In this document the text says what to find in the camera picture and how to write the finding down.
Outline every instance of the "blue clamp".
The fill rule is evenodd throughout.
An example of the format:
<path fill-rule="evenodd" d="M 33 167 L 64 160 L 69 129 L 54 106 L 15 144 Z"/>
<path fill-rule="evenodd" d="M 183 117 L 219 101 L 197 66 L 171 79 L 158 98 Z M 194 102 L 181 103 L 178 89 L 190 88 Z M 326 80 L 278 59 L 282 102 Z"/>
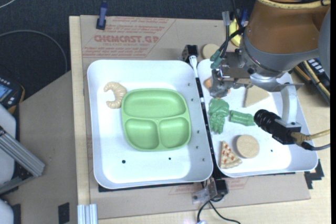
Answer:
<path fill-rule="evenodd" d="M 100 4 L 99 18 L 97 19 L 96 29 L 105 30 L 106 12 L 107 12 L 107 2 L 103 1 Z"/>

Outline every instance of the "green plate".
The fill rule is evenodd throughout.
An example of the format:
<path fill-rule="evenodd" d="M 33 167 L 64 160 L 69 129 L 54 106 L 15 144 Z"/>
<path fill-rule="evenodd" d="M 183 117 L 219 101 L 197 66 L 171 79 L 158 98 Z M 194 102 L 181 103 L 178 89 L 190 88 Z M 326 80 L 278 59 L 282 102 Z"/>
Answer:
<path fill-rule="evenodd" d="M 191 137 L 187 104 L 170 89 L 137 89 L 125 94 L 121 104 L 124 134 L 141 151 L 175 150 Z"/>

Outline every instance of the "toy pizza slice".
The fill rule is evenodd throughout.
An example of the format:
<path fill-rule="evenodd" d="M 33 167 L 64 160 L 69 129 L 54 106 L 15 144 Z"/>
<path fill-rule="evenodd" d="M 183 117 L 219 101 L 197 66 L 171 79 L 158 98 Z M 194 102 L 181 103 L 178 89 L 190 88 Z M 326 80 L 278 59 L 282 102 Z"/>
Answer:
<path fill-rule="evenodd" d="M 232 151 L 225 141 L 222 141 L 222 151 L 220 156 L 221 169 L 232 168 L 242 163 L 242 160 Z"/>

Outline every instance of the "white tray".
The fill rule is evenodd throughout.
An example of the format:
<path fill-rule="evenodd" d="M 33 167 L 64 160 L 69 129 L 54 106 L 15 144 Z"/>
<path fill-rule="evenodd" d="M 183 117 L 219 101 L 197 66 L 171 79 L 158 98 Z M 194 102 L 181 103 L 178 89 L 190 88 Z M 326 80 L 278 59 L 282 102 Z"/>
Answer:
<path fill-rule="evenodd" d="M 213 171 L 200 99 L 192 68 L 182 61 L 98 60 L 88 68 L 92 123 L 93 169 L 97 182 L 108 189 L 201 182 Z M 128 91 L 165 88 L 186 100 L 192 135 L 178 150 L 144 152 L 134 149 L 123 134 L 121 109 L 106 83 L 114 81 Z"/>
<path fill-rule="evenodd" d="M 198 75 L 202 84 L 202 91 L 204 95 L 204 101 L 206 105 L 206 111 L 208 111 L 208 104 L 212 97 L 208 89 L 204 86 L 204 81 L 211 76 L 211 62 L 203 60 L 197 67 Z M 289 74 L 283 75 L 279 79 L 280 83 L 290 82 L 292 83 Z M 254 115 L 259 109 L 266 109 L 270 112 L 276 113 L 281 116 L 282 114 L 282 98 L 280 93 L 269 93 L 270 97 L 264 99 L 254 105 L 247 108 L 243 107 L 244 96 L 246 89 L 241 87 L 239 89 L 231 89 L 223 99 L 229 103 L 230 110 L 236 110 L 243 113 L 250 113 Z M 300 104 L 298 104 L 297 122 L 302 124 L 301 131 L 304 134 L 308 134 L 308 127 L 303 116 Z M 242 158 L 243 161 L 240 165 L 229 168 L 220 169 L 220 152 L 221 141 L 225 141 L 228 145 L 235 150 L 235 139 L 242 134 L 250 134 L 256 138 L 260 145 L 259 154 L 251 159 Z M 264 174 L 277 174 L 277 173 L 289 173 L 305 170 L 312 170 L 318 163 L 318 157 L 316 152 L 304 150 L 297 145 L 282 145 L 271 137 L 271 134 L 263 131 L 257 125 L 246 127 L 241 124 L 232 123 L 226 118 L 224 124 L 224 130 L 222 134 L 211 133 L 212 142 L 214 146 L 214 153 L 217 160 L 217 166 L 223 172 L 223 174 L 229 177 L 242 177 L 242 176 L 254 176 Z"/>

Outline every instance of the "wooden edge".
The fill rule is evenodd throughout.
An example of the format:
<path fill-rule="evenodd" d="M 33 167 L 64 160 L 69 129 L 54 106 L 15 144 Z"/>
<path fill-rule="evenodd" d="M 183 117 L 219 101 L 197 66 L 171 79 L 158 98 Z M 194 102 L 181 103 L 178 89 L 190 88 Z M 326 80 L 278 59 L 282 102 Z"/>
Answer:
<path fill-rule="evenodd" d="M 74 107 L 77 197 L 79 205 L 90 204 L 89 166 L 86 140 L 84 82 L 80 17 L 69 17 L 72 95 Z"/>

